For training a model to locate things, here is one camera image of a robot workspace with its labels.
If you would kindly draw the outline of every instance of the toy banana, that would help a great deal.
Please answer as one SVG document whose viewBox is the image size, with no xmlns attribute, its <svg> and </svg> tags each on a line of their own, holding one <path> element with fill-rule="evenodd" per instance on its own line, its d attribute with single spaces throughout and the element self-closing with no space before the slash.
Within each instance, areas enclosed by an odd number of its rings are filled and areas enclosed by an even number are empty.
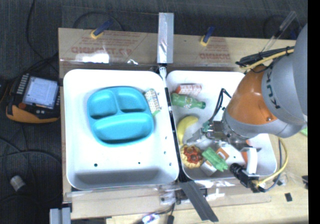
<svg viewBox="0 0 320 224">
<path fill-rule="evenodd" d="M 176 133 L 177 133 L 179 145 L 183 144 L 183 137 L 184 137 L 183 135 L 184 135 L 186 129 L 189 126 L 197 123 L 198 120 L 199 119 L 196 116 L 188 115 L 178 123 L 178 126 L 176 128 L 176 131 L 177 131 Z"/>
</svg>

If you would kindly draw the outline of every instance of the wire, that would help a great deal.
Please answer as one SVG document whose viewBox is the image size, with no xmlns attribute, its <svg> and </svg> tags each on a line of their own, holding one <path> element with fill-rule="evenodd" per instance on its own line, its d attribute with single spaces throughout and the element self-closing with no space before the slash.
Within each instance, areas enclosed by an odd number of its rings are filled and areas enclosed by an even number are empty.
<svg viewBox="0 0 320 224">
<path fill-rule="evenodd" d="M 279 53 L 274 54 L 274 55 L 272 55 L 272 56 L 263 58 L 263 59 L 261 59 L 260 61 L 257 61 L 257 62 L 255 62 L 255 63 L 252 64 L 252 65 L 242 66 L 242 67 L 240 67 L 240 69 L 242 69 L 242 70 L 252 69 L 252 68 L 254 68 L 254 67 L 258 66 L 258 65 L 261 65 L 262 63 L 264 63 L 264 62 L 266 62 L 266 61 L 268 61 L 268 60 L 272 60 L 272 59 L 274 59 L 274 58 L 278 58 L 278 57 L 284 56 L 284 55 L 286 55 L 286 54 L 291 54 L 291 53 L 293 53 L 293 52 L 294 52 L 293 49 L 292 49 L 292 50 L 287 50 L 287 51 L 282 51 L 282 52 L 279 52 Z"/>
<path fill-rule="evenodd" d="M 106 11 L 89 11 L 89 12 L 84 13 L 83 15 L 79 16 L 79 17 L 75 20 L 75 22 L 73 23 L 72 28 L 77 28 L 78 25 L 80 24 L 81 20 L 82 20 L 83 18 L 89 16 L 89 15 L 104 15 L 104 16 L 109 16 L 109 14 L 110 14 L 110 13 L 109 13 L 109 12 L 106 12 Z M 124 28 L 122 27 L 122 25 L 120 24 L 120 22 L 119 22 L 117 19 L 115 19 L 114 17 L 110 17 L 110 18 L 112 18 L 112 19 L 119 25 L 120 29 L 121 29 L 122 31 L 124 31 Z"/>
<path fill-rule="evenodd" d="M 254 72 L 254 73 L 256 73 L 256 74 L 259 74 L 259 73 L 262 73 L 262 72 L 264 72 L 265 70 L 269 69 L 272 65 L 273 65 L 273 62 L 272 62 L 270 65 L 265 66 L 263 69 L 261 69 L 261 70 L 259 70 L 259 71 L 256 71 L 255 69 L 251 69 L 251 71 Z"/>
<path fill-rule="evenodd" d="M 265 57 L 269 57 L 269 56 L 272 56 L 276 53 L 279 53 L 279 52 L 282 52 L 285 50 L 291 50 L 291 49 L 294 49 L 294 47 L 285 47 L 285 48 L 281 48 L 281 49 L 259 52 L 257 54 L 253 54 L 253 55 L 249 55 L 249 56 L 241 58 L 240 61 L 236 62 L 236 64 L 240 65 L 240 66 L 250 65 L 250 64 L 253 64 L 256 61 L 259 61 Z"/>
<path fill-rule="evenodd" d="M 173 211 L 174 211 L 174 209 L 175 209 L 175 202 L 174 202 L 174 204 L 173 204 L 173 206 L 172 206 L 172 210 L 171 210 L 171 213 L 170 213 L 170 215 L 172 215 L 173 214 Z"/>
<path fill-rule="evenodd" d="M 17 131 L 9 140 L 13 140 L 13 137 L 15 137 L 17 134 L 18 134 L 19 131 Z M 8 171 L 7 171 L 7 162 L 6 162 L 6 156 L 7 156 L 7 151 L 8 151 L 8 146 L 10 146 L 11 148 L 13 148 L 14 150 L 20 152 L 20 150 L 14 146 L 11 142 L 5 140 L 4 138 L 0 137 L 0 142 L 2 143 L 5 143 L 6 146 L 4 147 L 4 152 L 3 152 L 3 158 L 5 159 L 3 162 L 2 162 L 2 167 L 3 167 L 3 170 L 4 170 L 4 173 L 6 174 L 6 178 L 8 181 L 10 181 L 10 177 L 8 177 Z M 29 168 L 29 165 L 27 164 L 27 168 L 25 169 L 25 176 L 27 175 L 27 172 L 28 172 L 28 168 Z"/>
<path fill-rule="evenodd" d="M 277 22 L 279 20 L 279 18 L 281 18 L 281 20 L 284 20 L 286 17 L 288 17 L 288 16 L 278 14 L 278 15 L 272 15 L 272 16 L 266 18 L 265 21 L 263 22 L 263 26 L 262 26 L 263 38 L 266 38 L 266 39 L 270 38 L 270 35 L 267 35 L 267 24 L 270 21 Z M 294 20 L 296 21 L 297 27 L 295 29 L 292 29 L 291 31 L 297 30 L 296 32 L 299 34 L 300 31 L 302 30 L 302 26 L 301 26 L 297 16 L 295 16 Z"/>
<path fill-rule="evenodd" d="M 0 104 L 1 104 L 1 103 L 4 101 L 4 99 L 6 98 L 8 91 L 9 91 L 9 83 L 6 85 L 5 90 L 4 90 L 4 93 L 3 93 L 3 96 L 0 98 Z"/>
<path fill-rule="evenodd" d="M 283 170 L 286 168 L 286 166 L 287 166 L 287 163 L 288 163 L 288 152 L 287 152 L 287 149 L 286 149 L 286 146 L 285 146 L 285 144 L 284 144 L 284 142 L 283 142 L 283 139 L 282 138 L 280 138 L 280 137 L 278 137 L 278 139 L 279 139 L 279 141 L 280 141 L 280 143 L 281 143 L 281 145 L 283 146 L 283 148 L 284 148 L 284 151 L 285 151 L 285 162 L 284 162 L 284 164 L 281 166 L 281 168 L 278 170 L 278 171 L 276 171 L 274 174 L 272 174 L 271 176 L 269 176 L 269 177 L 267 177 L 267 178 L 265 178 L 265 179 L 262 179 L 262 180 L 253 180 L 253 182 L 255 183 L 255 185 L 257 186 L 257 187 L 259 187 L 261 184 L 263 184 L 263 183 L 266 183 L 267 181 L 269 181 L 269 180 L 271 180 L 271 179 L 273 179 L 274 177 L 276 177 L 277 175 L 279 175 L 281 172 L 283 172 Z"/>
<path fill-rule="evenodd" d="M 56 52 L 51 57 L 43 58 L 43 59 L 39 60 L 38 62 L 35 62 L 32 66 L 30 66 L 28 69 L 26 69 L 23 73 L 31 72 L 31 71 L 38 72 L 40 69 L 44 68 L 45 65 L 50 65 L 51 67 L 53 67 L 51 65 L 51 61 L 55 60 L 57 57 L 58 57 L 58 52 Z M 59 71 L 55 67 L 53 67 L 53 68 L 56 71 L 56 73 L 58 74 Z"/>
<path fill-rule="evenodd" d="M 59 166 L 61 166 L 61 162 L 59 159 L 55 158 L 53 155 L 46 153 L 46 152 L 42 152 L 42 151 L 34 151 L 34 150 L 28 150 L 28 151 L 20 151 L 16 146 L 14 146 L 12 143 L 6 141 L 5 139 L 0 137 L 0 142 L 3 142 L 5 144 L 7 144 L 8 146 L 12 147 L 13 149 L 15 149 L 17 152 L 16 153 L 11 153 L 11 154 L 7 154 L 7 152 L 5 152 L 5 155 L 0 156 L 0 159 L 6 159 L 8 156 L 14 156 L 14 155 L 22 155 L 28 162 L 28 166 L 30 165 L 29 160 L 27 158 L 28 154 L 38 154 L 38 155 L 44 155 L 47 156 L 51 159 L 53 159 L 56 163 L 58 163 Z M 31 168 L 30 165 L 30 169 L 31 169 L 31 174 L 32 174 L 32 179 L 33 182 L 36 183 L 36 178 L 33 172 L 33 169 Z M 56 195 L 52 196 L 51 198 L 47 199 L 47 200 L 42 200 L 41 203 L 49 203 L 53 200 L 55 200 L 56 198 L 60 197 L 62 194 L 62 191 L 60 190 L 59 193 L 57 193 Z"/>
<path fill-rule="evenodd" d="M 22 133 L 22 135 L 24 137 L 23 141 L 24 141 L 24 144 L 25 144 L 24 146 L 26 148 L 25 150 L 28 151 L 29 149 L 28 149 L 28 145 L 27 145 L 26 134 L 24 132 L 25 130 L 24 130 L 24 126 L 23 126 L 22 123 L 20 124 L 20 127 L 21 127 L 21 133 Z M 29 158 L 28 158 L 28 156 L 24 156 L 24 158 L 26 159 L 26 161 L 28 163 L 27 167 L 30 168 L 30 170 L 31 170 L 32 181 L 33 181 L 34 184 L 36 184 L 37 183 L 36 178 L 35 178 L 36 175 L 35 175 L 35 173 L 33 171 L 32 165 L 30 164 Z"/>
<path fill-rule="evenodd" d="M 172 214 L 172 212 L 174 211 L 174 208 L 175 208 L 175 202 L 172 205 L 170 205 L 170 207 L 168 209 L 165 209 L 163 211 L 155 211 L 154 214 L 160 215 L 160 214 L 167 214 L 169 212 L 171 212 L 171 214 Z"/>
<path fill-rule="evenodd" d="M 27 22 L 26 22 L 26 26 L 25 26 L 25 33 L 26 33 L 25 36 L 26 36 L 26 41 L 27 41 L 29 47 L 31 48 L 31 50 L 35 54 L 37 54 L 40 58 L 45 60 L 45 58 L 33 47 L 32 43 L 30 41 L 30 35 L 29 35 L 30 20 L 31 20 L 31 15 L 34 10 L 35 4 L 36 4 L 36 0 L 32 0 L 32 4 L 31 4 L 30 10 L 29 10 L 29 14 L 28 14 L 28 18 L 27 18 Z M 58 73 L 58 70 L 50 62 L 48 62 L 48 64 Z"/>
<path fill-rule="evenodd" d="M 279 165 L 282 166 L 282 152 L 281 152 L 281 143 L 280 143 L 279 139 L 278 139 L 278 146 L 279 146 Z M 281 173 L 277 176 L 277 178 L 275 179 L 274 183 L 270 187 L 264 188 L 264 187 L 259 186 L 258 190 L 260 192 L 264 192 L 264 193 L 270 191 L 272 188 L 275 187 L 275 185 L 277 185 L 277 183 L 278 183 L 278 181 L 280 179 L 280 176 L 281 176 Z"/>
<path fill-rule="evenodd" d="M 31 221 L 31 223 L 36 223 L 36 219 L 37 217 L 39 217 L 39 213 L 41 212 L 41 210 L 44 210 L 45 207 L 43 205 L 41 205 L 36 198 L 32 197 L 32 196 L 29 196 L 29 195 L 24 195 L 24 194 L 12 194 L 12 195 L 9 195 L 5 198 L 2 198 L 0 199 L 0 207 L 3 207 L 5 206 L 5 202 L 8 202 L 8 201 L 11 201 L 13 199 L 24 199 L 24 200 L 28 200 L 30 202 L 33 203 L 33 205 L 36 206 L 36 209 L 35 211 L 33 211 L 33 219 Z"/>
<path fill-rule="evenodd" d="M 214 120 L 214 118 L 215 118 L 215 116 L 217 115 L 217 113 L 218 113 L 218 111 L 219 111 L 219 109 L 221 108 L 221 106 L 222 106 L 222 103 L 223 103 L 223 96 L 224 96 L 224 93 L 229 97 L 229 98 L 231 98 L 231 95 L 224 89 L 224 88 L 222 88 L 221 90 L 220 90 L 220 93 L 219 93 L 219 97 L 218 97 L 218 101 L 217 101 L 217 103 L 216 103 L 216 105 L 215 105 L 215 110 L 214 110 L 214 113 L 213 113 L 213 115 L 212 115 L 212 117 L 209 119 L 209 123 L 211 123 L 211 122 L 213 122 L 213 120 Z"/>
</svg>

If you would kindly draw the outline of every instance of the blue plate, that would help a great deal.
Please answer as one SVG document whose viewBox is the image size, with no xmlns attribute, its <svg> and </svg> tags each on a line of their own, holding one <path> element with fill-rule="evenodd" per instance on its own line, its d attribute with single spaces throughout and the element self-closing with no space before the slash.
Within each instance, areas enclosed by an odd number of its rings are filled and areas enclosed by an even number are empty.
<svg viewBox="0 0 320 224">
<path fill-rule="evenodd" d="M 87 115 L 96 140 L 120 146 L 147 139 L 154 131 L 153 117 L 144 95 L 134 87 L 109 87 L 93 93 Z"/>
</svg>

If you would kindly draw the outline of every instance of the yellow cable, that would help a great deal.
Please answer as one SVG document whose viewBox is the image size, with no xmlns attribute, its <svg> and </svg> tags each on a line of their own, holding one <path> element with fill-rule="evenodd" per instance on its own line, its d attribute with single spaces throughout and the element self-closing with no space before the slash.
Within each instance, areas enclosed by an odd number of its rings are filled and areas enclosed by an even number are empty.
<svg viewBox="0 0 320 224">
<path fill-rule="evenodd" d="M 294 52 L 293 49 L 288 50 L 288 51 L 282 51 L 282 52 L 276 53 L 276 54 L 274 54 L 274 55 L 272 55 L 272 56 L 263 58 L 263 59 L 255 62 L 255 63 L 253 63 L 252 65 L 242 66 L 242 67 L 240 67 L 240 69 L 242 69 L 242 70 L 252 69 L 253 67 L 256 67 L 256 66 L 258 66 L 258 65 L 260 65 L 260 64 L 262 64 L 262 63 L 264 63 L 264 62 L 266 62 L 266 61 L 268 61 L 268 60 L 271 60 L 271 59 L 274 59 L 274 58 L 278 58 L 278 57 L 281 57 L 281 56 L 283 56 L 283 55 L 285 55 L 285 54 L 287 54 L 287 53 L 293 53 L 293 52 Z"/>
<path fill-rule="evenodd" d="M 265 178 L 263 180 L 259 180 L 259 181 L 255 182 L 257 187 L 260 186 L 261 184 L 266 183 L 267 181 L 273 179 L 274 177 L 278 176 L 286 168 L 286 165 L 287 165 L 288 159 L 289 159 L 288 158 L 288 152 L 287 152 L 287 149 L 286 149 L 286 147 L 284 145 L 283 139 L 280 138 L 280 137 L 278 137 L 278 139 L 280 140 L 280 143 L 282 144 L 282 146 L 284 148 L 284 151 L 285 151 L 285 157 L 286 157 L 285 160 L 284 160 L 285 162 L 283 163 L 282 167 L 278 171 L 276 171 L 274 174 L 272 174 L 271 176 L 269 176 L 269 177 L 267 177 L 267 178 Z"/>
</svg>

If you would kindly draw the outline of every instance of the blue clamp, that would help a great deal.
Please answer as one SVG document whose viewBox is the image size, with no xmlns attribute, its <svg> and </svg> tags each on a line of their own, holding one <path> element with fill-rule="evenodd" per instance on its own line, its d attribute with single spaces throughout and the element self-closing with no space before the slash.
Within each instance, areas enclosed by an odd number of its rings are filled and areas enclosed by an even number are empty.
<svg viewBox="0 0 320 224">
<path fill-rule="evenodd" d="M 212 35 L 212 33 L 214 32 L 215 27 L 214 26 L 210 26 L 206 32 L 205 35 L 202 36 L 200 44 L 203 46 L 208 45 L 209 40 L 210 40 L 210 36 Z"/>
<path fill-rule="evenodd" d="M 108 21 L 103 23 L 100 27 L 98 27 L 97 29 L 93 30 L 91 32 L 91 34 L 90 34 L 91 37 L 96 40 L 97 38 L 99 38 L 104 33 L 104 30 L 108 29 L 113 23 L 114 23 L 113 20 L 109 19 Z"/>
</svg>

